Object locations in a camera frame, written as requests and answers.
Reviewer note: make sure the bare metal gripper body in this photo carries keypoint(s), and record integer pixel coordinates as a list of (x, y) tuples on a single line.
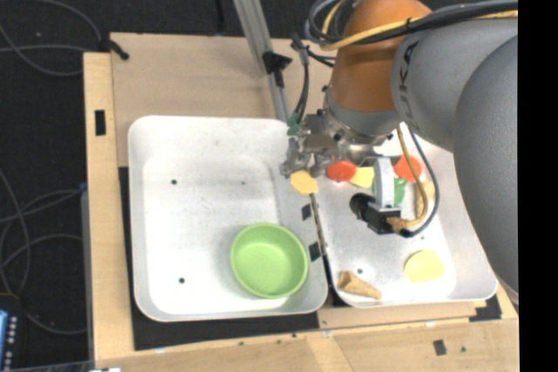
[(324, 139)]

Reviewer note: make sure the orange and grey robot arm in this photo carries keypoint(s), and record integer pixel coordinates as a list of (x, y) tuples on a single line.
[(436, 100)]

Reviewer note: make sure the green bowl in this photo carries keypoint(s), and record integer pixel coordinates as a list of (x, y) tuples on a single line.
[(269, 260)]

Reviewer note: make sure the red round toy slice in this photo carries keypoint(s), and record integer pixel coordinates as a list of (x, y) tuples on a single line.
[(341, 171)]

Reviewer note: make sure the orange round toy slice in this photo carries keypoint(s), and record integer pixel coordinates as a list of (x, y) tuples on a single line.
[(409, 169)]

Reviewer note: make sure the yellow toy cheese wedge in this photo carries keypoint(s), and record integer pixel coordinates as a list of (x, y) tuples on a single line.
[(364, 177)]

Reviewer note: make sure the brown toy cone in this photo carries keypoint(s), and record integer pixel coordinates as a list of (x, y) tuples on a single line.
[(355, 286)]

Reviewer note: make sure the green toy piece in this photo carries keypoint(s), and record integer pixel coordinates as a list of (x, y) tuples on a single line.
[(400, 189)]

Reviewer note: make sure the yellow toy biscuit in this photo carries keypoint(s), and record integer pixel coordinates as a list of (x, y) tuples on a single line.
[(304, 183)]

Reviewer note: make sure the pale wood board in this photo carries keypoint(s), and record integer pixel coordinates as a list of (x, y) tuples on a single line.
[(196, 74)]

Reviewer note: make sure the white plastic tray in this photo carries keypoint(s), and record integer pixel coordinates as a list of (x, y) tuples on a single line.
[(200, 204), (375, 257)]

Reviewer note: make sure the pale yellow round toy slice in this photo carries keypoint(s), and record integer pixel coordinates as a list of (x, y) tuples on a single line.
[(423, 266)]

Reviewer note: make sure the black cylinder on white bracket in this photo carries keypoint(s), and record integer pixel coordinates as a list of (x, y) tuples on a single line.
[(383, 187)]

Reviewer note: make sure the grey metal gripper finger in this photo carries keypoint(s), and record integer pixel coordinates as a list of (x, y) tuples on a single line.
[(296, 157), (323, 165)]

